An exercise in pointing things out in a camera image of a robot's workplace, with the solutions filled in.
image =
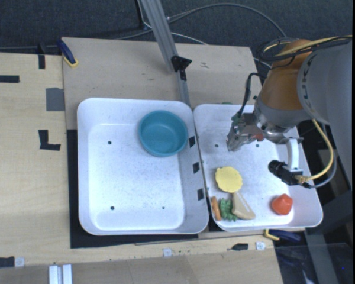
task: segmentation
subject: teal bowl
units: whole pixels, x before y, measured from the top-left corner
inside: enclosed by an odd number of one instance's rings
[[[169,157],[180,152],[188,140],[185,123],[169,111],[153,111],[138,126],[142,146],[156,157]]]

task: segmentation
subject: toy tomato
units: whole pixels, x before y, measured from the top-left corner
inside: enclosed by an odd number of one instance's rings
[[[278,215],[288,215],[292,209],[292,205],[293,199],[286,193],[278,196],[271,203],[272,210]]]

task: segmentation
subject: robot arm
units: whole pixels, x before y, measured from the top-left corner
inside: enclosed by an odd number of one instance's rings
[[[284,133],[312,119],[314,123],[330,125],[352,184],[352,36],[292,41],[269,60],[275,62],[256,99],[253,113],[244,114],[241,108],[232,117],[228,150],[236,151],[243,144],[264,138],[291,146],[291,138]],[[283,162],[271,162],[269,169],[290,185],[314,178],[301,176]]]

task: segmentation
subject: white tray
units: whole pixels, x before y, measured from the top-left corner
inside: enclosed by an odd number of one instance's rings
[[[173,112],[190,141],[154,157],[138,138],[151,111]],[[195,234],[208,224],[192,110],[178,101],[91,98],[78,108],[79,220],[94,235]]]
[[[216,221],[226,231],[247,231],[269,228],[314,227],[322,221],[322,207],[315,189],[301,186],[288,186],[268,170],[272,160],[287,161],[288,152],[285,145],[275,145],[268,140],[246,144],[236,152],[229,152],[226,136],[230,130],[231,117],[240,109],[239,105],[204,104],[195,108],[196,133],[202,158],[205,183],[208,196],[230,199],[229,193],[218,189],[215,171],[218,167],[232,166],[243,178],[240,190],[250,204],[256,217],[253,220]],[[252,112],[253,106],[246,105],[244,112]],[[296,129],[286,134],[298,137]],[[309,175],[304,151],[299,146],[299,167]],[[293,198],[293,208],[288,215],[275,214],[270,203],[283,193]]]

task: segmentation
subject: yellow disc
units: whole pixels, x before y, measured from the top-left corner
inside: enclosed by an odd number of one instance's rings
[[[242,177],[238,170],[231,166],[218,168],[215,172],[218,187],[224,192],[236,192],[242,187]]]

